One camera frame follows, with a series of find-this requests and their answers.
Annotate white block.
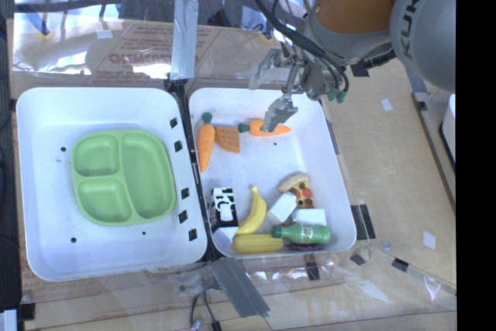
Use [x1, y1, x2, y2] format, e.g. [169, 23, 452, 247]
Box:
[267, 192, 298, 224]
[292, 208, 328, 226]

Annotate orange carrot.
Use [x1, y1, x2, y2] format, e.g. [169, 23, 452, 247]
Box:
[196, 112, 216, 174]
[237, 119, 292, 137]

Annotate orange waffle biscuit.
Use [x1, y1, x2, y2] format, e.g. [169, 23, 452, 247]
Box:
[214, 126, 242, 154]

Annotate yellow corn cob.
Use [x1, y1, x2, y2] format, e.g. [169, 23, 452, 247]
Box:
[232, 233, 284, 255]

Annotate white plastic tray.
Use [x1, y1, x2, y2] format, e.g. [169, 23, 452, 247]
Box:
[15, 86, 209, 283]
[188, 87, 357, 259]

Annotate pizza slice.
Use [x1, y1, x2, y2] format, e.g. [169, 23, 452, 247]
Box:
[277, 172, 315, 209]

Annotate yellow banana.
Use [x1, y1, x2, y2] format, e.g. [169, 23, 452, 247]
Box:
[235, 186, 268, 236]

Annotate purple grapes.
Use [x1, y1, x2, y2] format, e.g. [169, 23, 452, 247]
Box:
[288, 242, 325, 253]

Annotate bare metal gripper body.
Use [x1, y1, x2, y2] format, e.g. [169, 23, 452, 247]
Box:
[279, 49, 339, 102]

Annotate green divided plate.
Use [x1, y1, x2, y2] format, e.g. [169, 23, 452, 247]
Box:
[70, 129, 177, 226]

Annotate green bottle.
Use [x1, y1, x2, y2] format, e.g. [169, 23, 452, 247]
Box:
[270, 222, 332, 246]

